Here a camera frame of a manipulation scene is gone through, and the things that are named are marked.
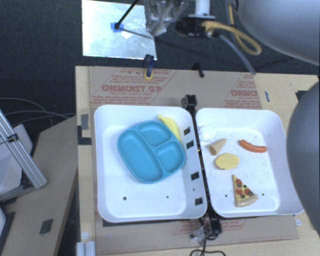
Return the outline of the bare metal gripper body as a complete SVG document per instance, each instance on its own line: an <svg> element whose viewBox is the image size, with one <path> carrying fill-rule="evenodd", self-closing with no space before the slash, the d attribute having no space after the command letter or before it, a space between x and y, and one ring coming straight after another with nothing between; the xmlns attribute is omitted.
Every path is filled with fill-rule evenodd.
<svg viewBox="0 0 320 256"><path fill-rule="evenodd" d="M188 5L187 0L144 0L146 16L161 16L165 10L183 10Z"/></svg>

